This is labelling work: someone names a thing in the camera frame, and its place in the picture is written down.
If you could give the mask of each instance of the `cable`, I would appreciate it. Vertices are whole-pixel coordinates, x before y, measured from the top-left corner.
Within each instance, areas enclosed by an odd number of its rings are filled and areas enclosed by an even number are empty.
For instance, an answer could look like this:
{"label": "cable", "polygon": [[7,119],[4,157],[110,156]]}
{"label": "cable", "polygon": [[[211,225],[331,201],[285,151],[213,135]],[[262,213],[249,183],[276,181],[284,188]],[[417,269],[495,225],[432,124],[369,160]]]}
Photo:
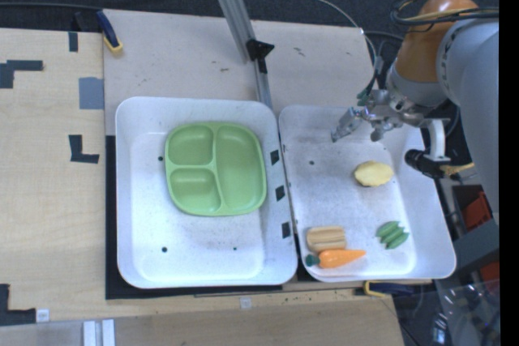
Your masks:
{"label": "cable", "polygon": [[324,3],[325,5],[328,5],[330,6],[331,8],[335,9],[337,12],[339,12],[341,15],[345,16],[353,26],[355,26],[356,28],[360,29],[362,34],[364,35],[364,39],[366,39],[366,42],[367,44],[369,45],[369,47],[371,48],[371,52],[373,53],[373,57],[375,57],[376,55],[376,51],[375,51],[375,46],[373,45],[373,42],[371,42],[371,39],[369,39],[367,36],[366,36],[366,33],[357,25],[357,23],[353,20],[353,18],[348,15],[346,12],[344,12],[339,6],[336,6],[334,5],[333,3],[329,2],[328,0],[316,0],[317,2],[322,2]]}
{"label": "cable", "polygon": [[63,7],[67,9],[84,9],[86,11],[101,11],[103,9],[103,7],[97,6],[52,2],[0,2],[0,7]]}
{"label": "cable", "polygon": [[497,19],[499,18],[498,7],[474,7],[468,9],[454,9],[447,11],[438,11],[427,13],[424,15],[416,15],[409,18],[401,18],[400,12],[412,3],[418,0],[397,0],[393,3],[392,10],[389,14],[390,19],[402,26],[422,26],[429,25],[423,31],[414,30],[411,32],[426,32],[430,30],[436,23],[455,22],[465,19]]}

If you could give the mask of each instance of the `green pea pod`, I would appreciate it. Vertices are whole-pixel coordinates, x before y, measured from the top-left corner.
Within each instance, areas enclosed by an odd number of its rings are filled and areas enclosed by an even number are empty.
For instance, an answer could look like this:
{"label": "green pea pod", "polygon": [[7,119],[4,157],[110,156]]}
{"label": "green pea pod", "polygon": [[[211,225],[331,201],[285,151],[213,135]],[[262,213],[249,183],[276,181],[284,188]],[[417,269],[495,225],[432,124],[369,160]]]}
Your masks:
{"label": "green pea pod", "polygon": [[388,242],[386,244],[386,250],[393,250],[394,248],[397,248],[398,246],[402,245],[405,241],[407,241],[408,237],[409,237],[409,233],[403,233],[399,237]]}
{"label": "green pea pod", "polygon": [[385,237],[380,238],[380,242],[383,244],[388,244],[389,242],[397,239],[400,235],[404,233],[404,229],[402,227],[397,227],[391,233],[386,235]]}
{"label": "green pea pod", "polygon": [[385,224],[381,225],[377,231],[376,236],[383,238],[389,235],[391,232],[393,232],[395,229],[398,228],[398,221],[397,220],[391,220],[389,222],[386,222]]}

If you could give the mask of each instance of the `gray tape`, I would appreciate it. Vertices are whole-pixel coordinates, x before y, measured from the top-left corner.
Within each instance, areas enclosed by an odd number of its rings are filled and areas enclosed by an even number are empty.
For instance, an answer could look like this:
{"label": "gray tape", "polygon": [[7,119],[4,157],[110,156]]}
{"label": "gray tape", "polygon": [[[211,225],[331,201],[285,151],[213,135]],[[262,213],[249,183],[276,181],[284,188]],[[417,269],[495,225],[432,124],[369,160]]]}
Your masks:
{"label": "gray tape", "polygon": [[103,109],[105,107],[105,85],[103,79],[87,77],[79,79],[79,108]]}

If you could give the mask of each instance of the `black tape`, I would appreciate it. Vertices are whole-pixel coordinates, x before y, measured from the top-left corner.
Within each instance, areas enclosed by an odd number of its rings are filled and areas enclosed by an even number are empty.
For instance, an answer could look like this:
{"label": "black tape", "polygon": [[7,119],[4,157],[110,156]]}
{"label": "black tape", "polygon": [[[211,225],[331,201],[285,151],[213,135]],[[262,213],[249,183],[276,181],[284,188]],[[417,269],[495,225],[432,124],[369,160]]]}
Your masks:
{"label": "black tape", "polygon": [[36,322],[36,309],[9,310],[9,284],[0,284],[0,326],[33,324]]}
{"label": "black tape", "polygon": [[7,65],[13,70],[43,70],[43,61],[24,61],[8,59]]}
{"label": "black tape", "polygon": [[69,142],[71,143],[71,161],[78,161],[82,163],[97,163],[99,162],[99,155],[85,155],[83,154],[83,136],[69,135]]}
{"label": "black tape", "polygon": [[81,12],[75,12],[72,15],[71,29],[73,32],[87,32],[88,27]]}
{"label": "black tape", "polygon": [[70,52],[78,52],[78,34],[77,32],[68,32],[68,50]]}
{"label": "black tape", "polygon": [[281,200],[285,197],[285,187],[279,186],[276,188],[276,200]]}
{"label": "black tape", "polygon": [[15,72],[12,66],[0,64],[0,88],[13,88]]}
{"label": "black tape", "polygon": [[0,88],[13,88],[15,70],[43,70],[43,61],[8,59],[5,64],[0,64]]}
{"label": "black tape", "polygon": [[272,166],[274,166],[279,161],[279,151],[274,150],[273,152],[270,152],[270,163]]}
{"label": "black tape", "polygon": [[290,234],[292,233],[290,231],[290,223],[285,222],[284,224],[281,224],[281,231],[283,235],[283,239],[288,238]]}

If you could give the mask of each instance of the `blue clamp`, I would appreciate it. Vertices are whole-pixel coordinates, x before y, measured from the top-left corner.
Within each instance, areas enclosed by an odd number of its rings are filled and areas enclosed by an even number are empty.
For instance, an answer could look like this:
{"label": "blue clamp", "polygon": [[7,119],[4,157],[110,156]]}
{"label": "blue clamp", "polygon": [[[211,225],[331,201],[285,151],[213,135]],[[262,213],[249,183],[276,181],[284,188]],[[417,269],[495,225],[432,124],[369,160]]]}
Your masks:
{"label": "blue clamp", "polygon": [[106,15],[103,11],[98,11],[96,13],[96,18],[99,26],[101,26],[101,30],[103,31],[103,41],[105,42],[105,45],[112,52],[119,52],[122,49],[122,42],[117,38],[114,28],[112,28],[112,24]]}
{"label": "blue clamp", "polygon": [[365,281],[363,288],[365,294],[373,297],[385,297],[386,294],[401,294],[404,296],[411,296],[414,294],[414,289],[409,285],[396,283]]}

